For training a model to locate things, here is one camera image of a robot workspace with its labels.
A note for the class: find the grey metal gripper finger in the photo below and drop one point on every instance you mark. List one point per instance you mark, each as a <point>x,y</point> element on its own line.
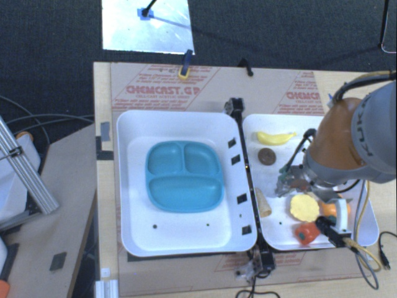
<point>292,190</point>
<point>280,190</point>

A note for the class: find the black cylinder on white bracket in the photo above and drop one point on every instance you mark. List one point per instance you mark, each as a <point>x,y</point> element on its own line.
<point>333,228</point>

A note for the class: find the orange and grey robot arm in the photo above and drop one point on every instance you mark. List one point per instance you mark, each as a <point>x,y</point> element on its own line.
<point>350,135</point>

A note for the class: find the yellow banana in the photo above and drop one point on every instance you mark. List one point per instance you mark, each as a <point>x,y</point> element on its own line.
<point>273,138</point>

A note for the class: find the tan bread stick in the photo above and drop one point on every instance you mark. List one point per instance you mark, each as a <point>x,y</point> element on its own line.
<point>263,203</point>

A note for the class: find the brown cardboard board red print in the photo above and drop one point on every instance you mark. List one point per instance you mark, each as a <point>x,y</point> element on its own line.
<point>217,82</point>

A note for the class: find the blue divided plate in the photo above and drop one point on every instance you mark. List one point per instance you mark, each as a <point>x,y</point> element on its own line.
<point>184,178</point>

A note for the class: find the white plastic tray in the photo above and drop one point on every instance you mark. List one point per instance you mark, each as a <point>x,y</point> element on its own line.
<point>136,228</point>
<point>279,234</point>

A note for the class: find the thin black rod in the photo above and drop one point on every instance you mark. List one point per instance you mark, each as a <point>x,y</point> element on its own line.
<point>248,169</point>

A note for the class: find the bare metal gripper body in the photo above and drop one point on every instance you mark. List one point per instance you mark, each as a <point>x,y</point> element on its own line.
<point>299,178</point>

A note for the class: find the red bell pepper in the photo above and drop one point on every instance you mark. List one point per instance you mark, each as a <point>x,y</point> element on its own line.
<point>307,233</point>

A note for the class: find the orange toy fruit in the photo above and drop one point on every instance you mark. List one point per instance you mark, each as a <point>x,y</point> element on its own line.
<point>329,209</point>

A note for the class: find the yellow round biscuit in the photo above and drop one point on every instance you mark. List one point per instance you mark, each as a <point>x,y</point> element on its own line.
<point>304,208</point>

